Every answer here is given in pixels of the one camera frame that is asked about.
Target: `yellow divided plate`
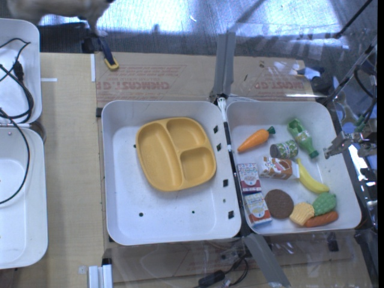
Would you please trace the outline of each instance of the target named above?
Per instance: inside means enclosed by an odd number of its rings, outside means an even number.
[[[216,159],[203,127],[191,118],[165,118],[142,126],[136,149],[148,182],[178,191],[210,180]]]

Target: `brown patty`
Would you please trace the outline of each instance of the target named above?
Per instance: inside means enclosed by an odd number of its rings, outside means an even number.
[[[282,190],[274,189],[265,196],[265,203],[274,218],[284,219],[293,211],[293,200],[289,194]]]

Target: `small carton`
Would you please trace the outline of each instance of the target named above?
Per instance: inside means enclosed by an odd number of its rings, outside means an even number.
[[[241,191],[244,194],[256,193],[262,190],[256,163],[238,164],[238,174]]]
[[[264,157],[260,168],[261,177],[278,179],[297,179],[300,177],[298,164],[290,159]]]
[[[261,192],[244,196],[245,211],[252,227],[272,221],[271,213]]]

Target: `sausage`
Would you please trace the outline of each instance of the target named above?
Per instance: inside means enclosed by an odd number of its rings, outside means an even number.
[[[316,217],[311,217],[307,222],[305,222],[305,227],[316,227],[326,225],[338,219],[337,211],[329,211],[325,214],[318,215]]]

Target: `green bottle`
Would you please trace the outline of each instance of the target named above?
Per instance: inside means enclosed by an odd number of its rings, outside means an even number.
[[[288,131],[295,139],[296,143],[310,155],[311,159],[316,158],[319,153],[312,145],[312,137],[301,122],[295,118],[288,123]]]

